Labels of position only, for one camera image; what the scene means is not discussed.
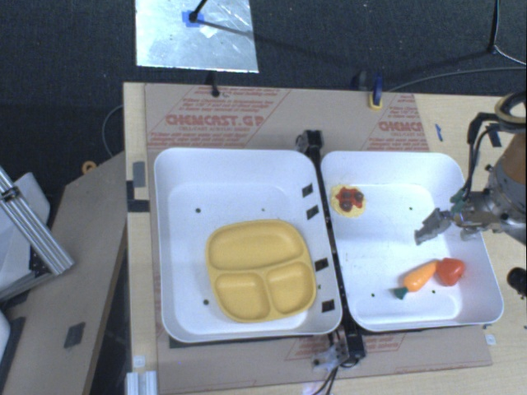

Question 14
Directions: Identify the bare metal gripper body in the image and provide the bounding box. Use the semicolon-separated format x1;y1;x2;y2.
450;190;527;244

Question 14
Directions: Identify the white plastic tray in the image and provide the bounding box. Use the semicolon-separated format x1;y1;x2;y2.
319;150;506;333
152;146;344;344

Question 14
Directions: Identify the orange carrot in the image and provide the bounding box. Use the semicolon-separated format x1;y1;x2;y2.
390;259;439;301

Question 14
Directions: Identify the round yellow and red pizza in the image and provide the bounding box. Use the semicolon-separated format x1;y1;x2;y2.
329;184;367;221

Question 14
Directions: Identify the thin black rod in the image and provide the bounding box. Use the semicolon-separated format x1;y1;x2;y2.
309;149;360;345

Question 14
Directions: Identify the yellow divided plate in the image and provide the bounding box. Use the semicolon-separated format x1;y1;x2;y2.
204;218;319;325

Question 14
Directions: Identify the brown cardboard board red print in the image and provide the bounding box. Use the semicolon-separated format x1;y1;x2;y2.
143;81;494;384

